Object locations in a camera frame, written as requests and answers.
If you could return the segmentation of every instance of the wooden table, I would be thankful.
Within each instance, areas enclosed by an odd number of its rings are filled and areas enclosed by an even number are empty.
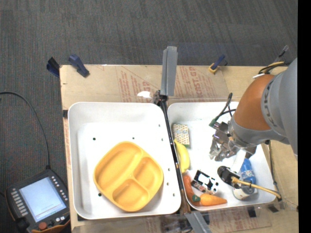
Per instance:
[[[85,65],[90,75],[86,78],[76,72],[75,67],[60,67],[60,85],[63,110],[78,101],[109,102],[148,102],[150,99],[138,97],[140,91],[149,91],[151,96],[160,89],[162,66],[114,66]],[[215,74],[208,71],[208,66],[177,66],[175,96],[169,102],[217,101],[226,100],[229,92],[233,100],[239,100],[246,88],[254,80],[262,67],[220,67]],[[275,68],[272,74],[283,71],[285,67]],[[70,145],[68,120],[64,117],[64,134],[68,170],[68,188],[70,201],[71,230],[73,233],[92,232],[161,232],[163,221],[160,218],[137,218],[123,222],[106,220],[78,220],[72,199],[72,177],[70,163]],[[275,179],[281,192],[285,209],[272,212],[263,208],[253,219],[246,217],[224,220],[219,214],[210,222],[213,233],[248,232],[248,233],[297,233],[298,230],[298,162],[292,149],[272,141]]]

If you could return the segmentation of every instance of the button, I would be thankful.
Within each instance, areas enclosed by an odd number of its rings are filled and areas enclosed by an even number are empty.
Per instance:
[[[48,227],[46,222],[39,223],[39,230],[43,231]]]

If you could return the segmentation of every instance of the white plastic tray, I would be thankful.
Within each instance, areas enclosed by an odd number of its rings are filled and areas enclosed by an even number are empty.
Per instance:
[[[235,109],[237,102],[231,102],[230,108]],[[233,187],[224,183],[217,174],[219,166],[231,168],[236,155],[230,158],[225,158],[221,162],[211,160],[209,157],[212,136],[215,130],[209,126],[209,123],[215,118],[224,108],[225,102],[182,102],[174,103],[168,108],[168,118],[171,127],[174,123],[186,124],[190,133],[190,148],[188,153],[190,156],[189,174],[192,178],[197,170],[201,170],[205,174],[215,178],[219,182],[218,191],[215,194],[227,199],[227,203],[214,206],[193,206],[199,211],[207,211],[214,209],[234,208],[244,205],[265,204],[272,202],[275,195],[257,189],[258,193],[253,197],[248,197],[247,200],[238,200],[233,195]],[[225,114],[219,118],[218,122],[227,123],[230,120],[230,115]],[[262,147],[257,147],[256,153],[250,157],[253,171],[256,176],[256,184],[265,188],[274,190],[272,175],[266,161]],[[196,195],[200,195],[200,191],[194,189]]]
[[[165,215],[181,204],[168,131],[160,107],[152,103],[78,102],[68,112],[73,203],[85,219]],[[132,141],[162,167],[164,181],[141,210],[126,212],[114,205],[93,181],[99,160],[117,143]]]

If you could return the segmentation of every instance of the yellow banana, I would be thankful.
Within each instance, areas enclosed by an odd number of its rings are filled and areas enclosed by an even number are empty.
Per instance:
[[[184,173],[187,171],[187,169],[189,169],[190,166],[190,158],[188,150],[183,144],[179,143],[176,139],[174,139],[174,143],[177,150],[177,158],[179,162],[180,171],[181,173]]]

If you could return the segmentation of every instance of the screen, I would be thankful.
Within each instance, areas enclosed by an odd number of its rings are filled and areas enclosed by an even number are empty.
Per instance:
[[[19,191],[35,222],[66,208],[49,177],[25,186]]]

